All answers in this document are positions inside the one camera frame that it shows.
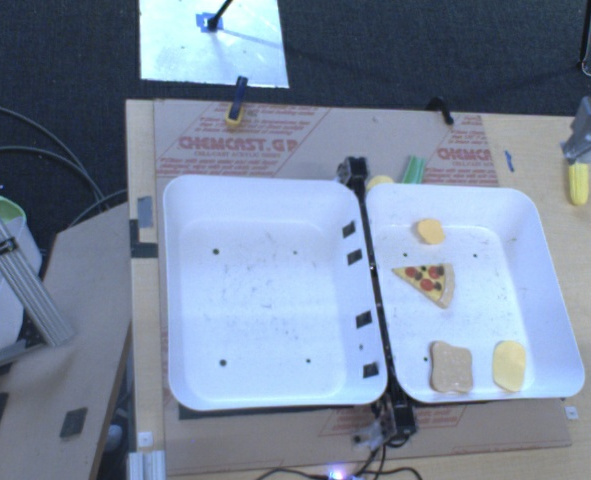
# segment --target toy pizza slice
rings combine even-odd
[[[440,308],[446,309],[453,298],[455,272],[450,263],[394,268],[393,272],[422,292]]]

